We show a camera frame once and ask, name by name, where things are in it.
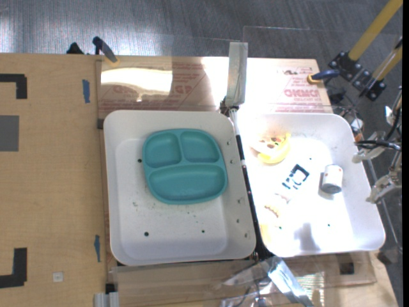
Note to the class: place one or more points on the green divided plate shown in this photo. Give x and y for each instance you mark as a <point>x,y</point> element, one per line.
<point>185,181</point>

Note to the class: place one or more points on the pizza slice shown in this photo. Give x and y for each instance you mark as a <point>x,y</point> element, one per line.
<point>266,143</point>

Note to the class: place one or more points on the yellow banana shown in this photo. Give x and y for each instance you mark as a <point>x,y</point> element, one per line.
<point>274,157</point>

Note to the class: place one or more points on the white plastic tray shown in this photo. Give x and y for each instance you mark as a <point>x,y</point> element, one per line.
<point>179,229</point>
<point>319,235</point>

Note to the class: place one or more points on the white packet with dark print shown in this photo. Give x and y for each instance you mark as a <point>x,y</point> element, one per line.
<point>296,177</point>

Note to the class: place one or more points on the brown cardboard board red print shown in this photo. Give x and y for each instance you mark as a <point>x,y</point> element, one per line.
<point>298,92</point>

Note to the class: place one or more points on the white can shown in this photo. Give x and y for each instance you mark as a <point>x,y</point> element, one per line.
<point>331,177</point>

